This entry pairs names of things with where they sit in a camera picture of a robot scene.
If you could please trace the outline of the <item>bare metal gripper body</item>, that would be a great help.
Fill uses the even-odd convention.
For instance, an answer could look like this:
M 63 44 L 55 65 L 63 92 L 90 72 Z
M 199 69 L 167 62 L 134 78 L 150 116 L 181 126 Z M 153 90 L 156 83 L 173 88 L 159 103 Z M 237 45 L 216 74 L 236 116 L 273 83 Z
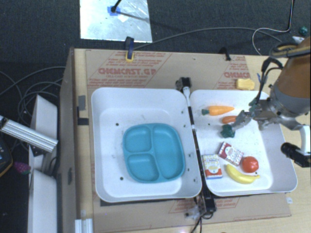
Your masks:
M 289 130 L 300 130 L 303 124 L 296 120 L 299 114 L 286 109 L 277 100 L 259 100 L 257 104 L 254 101 L 250 106 L 250 113 L 253 120 L 272 119 L 277 121 Z

